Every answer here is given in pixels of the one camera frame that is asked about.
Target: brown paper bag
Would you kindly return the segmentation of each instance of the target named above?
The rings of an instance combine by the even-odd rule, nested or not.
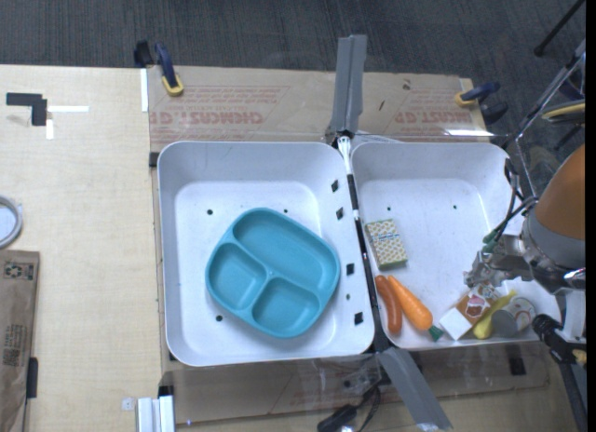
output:
[[[21,432],[39,253],[0,250],[0,432]]]

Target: can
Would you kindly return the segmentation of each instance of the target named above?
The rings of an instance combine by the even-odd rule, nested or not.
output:
[[[494,333],[511,337],[524,330],[536,317],[534,305],[521,296],[514,296],[503,308],[495,311],[491,318]]]

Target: blue divided plate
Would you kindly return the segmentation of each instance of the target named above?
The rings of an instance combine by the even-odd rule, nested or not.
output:
[[[240,215],[206,268],[207,290],[221,306],[278,338],[317,321],[339,276],[339,259],[325,241],[271,209]]]

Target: orange toy carrot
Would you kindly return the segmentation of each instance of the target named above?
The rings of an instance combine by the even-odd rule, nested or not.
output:
[[[389,275],[389,286],[400,300],[403,314],[410,320],[415,328],[428,331],[434,341],[437,341],[443,331],[432,324],[433,317],[430,310],[414,294],[399,283],[395,277]]]
[[[387,328],[392,334],[397,334],[401,331],[402,324],[400,299],[389,286],[387,278],[377,275],[374,278],[374,284],[385,304]]]

